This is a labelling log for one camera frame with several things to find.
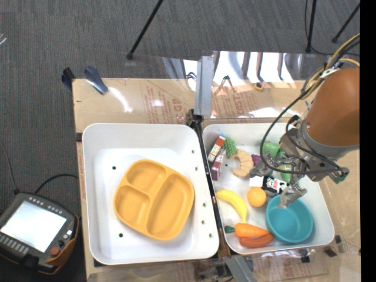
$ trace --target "toy banana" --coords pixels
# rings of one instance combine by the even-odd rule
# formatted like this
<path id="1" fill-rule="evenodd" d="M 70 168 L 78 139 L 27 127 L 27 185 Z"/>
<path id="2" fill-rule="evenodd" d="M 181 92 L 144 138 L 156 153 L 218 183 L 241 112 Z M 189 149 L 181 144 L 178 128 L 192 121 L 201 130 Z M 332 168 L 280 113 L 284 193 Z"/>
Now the toy banana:
<path id="1" fill-rule="evenodd" d="M 228 189 L 221 189 L 216 192 L 216 196 L 218 199 L 230 203 L 240 215 L 242 222 L 247 222 L 247 205 L 237 193 Z"/>

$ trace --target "white tray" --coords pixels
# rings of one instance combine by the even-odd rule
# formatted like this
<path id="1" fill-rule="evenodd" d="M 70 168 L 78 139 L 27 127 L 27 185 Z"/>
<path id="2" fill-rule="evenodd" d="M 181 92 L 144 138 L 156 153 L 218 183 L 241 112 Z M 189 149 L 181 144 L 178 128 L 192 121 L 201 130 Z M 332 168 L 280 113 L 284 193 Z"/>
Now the white tray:
<path id="1" fill-rule="evenodd" d="M 95 123 L 85 129 L 82 142 L 89 247 L 98 262 L 120 265 L 205 259 L 217 252 L 219 238 L 212 199 L 193 129 L 185 125 Z M 171 240 L 145 236 L 115 215 L 116 188 L 127 168 L 140 159 L 163 163 L 194 186 L 190 215 L 179 235 Z"/>
<path id="2" fill-rule="evenodd" d="M 209 154 L 219 135 L 230 137 L 235 141 L 237 148 L 245 150 L 248 154 L 259 155 L 261 140 L 269 126 L 269 123 L 209 125 L 203 131 L 203 141 L 207 152 L 206 155 Z M 277 123 L 272 128 L 266 140 L 278 143 L 279 139 L 285 132 L 285 126 L 285 123 Z M 247 192 L 250 188 L 249 177 L 240 178 L 232 173 L 232 168 L 239 168 L 238 160 L 226 159 L 225 165 L 226 166 L 223 167 L 219 180 L 213 181 L 215 191 L 220 189 L 230 189 L 239 194 L 248 206 L 247 222 L 266 229 L 265 209 L 267 204 L 262 207 L 252 207 L 249 205 L 247 201 Z M 225 234 L 229 247 L 239 254 L 255 254 L 277 250 L 324 246 L 330 243 L 334 238 L 334 226 L 321 192 L 320 185 L 317 182 L 312 182 L 309 178 L 304 177 L 299 181 L 299 186 L 307 189 L 307 193 L 301 198 L 301 200 L 310 209 L 314 222 L 313 232 L 306 241 L 293 244 L 273 240 L 268 246 L 250 249 L 241 246 L 237 236 L 235 236 L 234 233 L 229 233 Z M 233 226 L 234 224 L 241 222 L 240 216 L 231 205 L 221 200 L 217 201 L 223 228 L 226 225 Z"/>

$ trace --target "cardboard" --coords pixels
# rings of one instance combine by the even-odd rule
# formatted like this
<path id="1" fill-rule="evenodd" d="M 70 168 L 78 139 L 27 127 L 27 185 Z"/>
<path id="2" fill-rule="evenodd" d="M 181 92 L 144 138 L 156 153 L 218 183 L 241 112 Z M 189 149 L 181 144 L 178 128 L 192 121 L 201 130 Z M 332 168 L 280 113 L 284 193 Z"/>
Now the cardboard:
<path id="1" fill-rule="evenodd" d="M 76 132 L 82 134 L 87 126 L 96 122 L 126 123 L 176 123 L 185 124 L 186 115 L 194 107 L 194 89 L 185 79 L 103 79 L 109 87 L 106 95 L 101 95 L 85 79 L 72 82 Z M 291 83 L 264 83 L 263 90 L 255 90 L 254 85 L 244 81 L 234 89 L 228 86 L 213 87 L 212 114 L 204 117 L 203 129 L 213 123 L 258 123 L 272 122 L 284 108 L 300 94 L 302 81 Z M 304 115 L 314 93 L 299 100 L 290 108 L 285 122 L 293 114 Z M 85 248 L 86 276 L 88 281 L 144 281 L 145 277 L 135 274 L 152 270 L 156 266 L 153 281 L 197 281 L 195 273 L 209 274 L 204 281 L 212 281 L 217 274 L 208 260 L 197 263 L 145 264 L 133 267 L 95 266 L 88 247 L 88 223 L 86 219 L 85 172 L 83 169 L 82 144 L 77 142 L 80 192 L 82 204 L 83 242 Z M 257 281 L 361 281 L 360 254 L 360 151 L 344 156 L 339 165 L 348 167 L 347 178 L 335 184 L 330 178 L 320 181 L 335 226 L 336 240 L 331 248 L 334 257 L 326 254 L 325 248 L 316 249 L 314 262 L 302 263 L 301 258 L 281 258 L 280 256 L 255 257 L 254 276 Z"/>

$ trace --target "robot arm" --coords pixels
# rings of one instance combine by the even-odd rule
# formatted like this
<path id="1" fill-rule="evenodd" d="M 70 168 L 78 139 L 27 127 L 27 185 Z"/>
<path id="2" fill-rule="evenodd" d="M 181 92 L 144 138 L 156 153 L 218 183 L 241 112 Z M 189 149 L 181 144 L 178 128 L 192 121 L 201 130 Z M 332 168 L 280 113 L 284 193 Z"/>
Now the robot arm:
<path id="1" fill-rule="evenodd" d="M 284 154 L 272 158 L 263 156 L 250 172 L 251 177 L 268 175 L 289 165 L 290 187 L 281 194 L 279 207 L 287 207 L 306 193 L 297 182 L 304 175 L 318 182 L 330 176 L 336 183 L 348 174 L 346 168 L 335 162 L 360 144 L 360 70 L 339 69 L 328 76 L 318 89 L 306 117 L 296 116 L 287 124 L 286 133 L 280 138 Z"/>

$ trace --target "green grapes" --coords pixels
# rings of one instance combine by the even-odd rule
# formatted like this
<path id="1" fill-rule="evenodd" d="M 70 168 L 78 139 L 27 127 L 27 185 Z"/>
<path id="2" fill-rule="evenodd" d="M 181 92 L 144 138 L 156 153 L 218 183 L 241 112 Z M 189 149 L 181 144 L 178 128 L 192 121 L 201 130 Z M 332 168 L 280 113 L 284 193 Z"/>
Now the green grapes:
<path id="1" fill-rule="evenodd" d="M 226 137 L 222 147 L 226 150 L 227 157 L 231 157 L 236 153 L 235 141 L 229 137 Z"/>

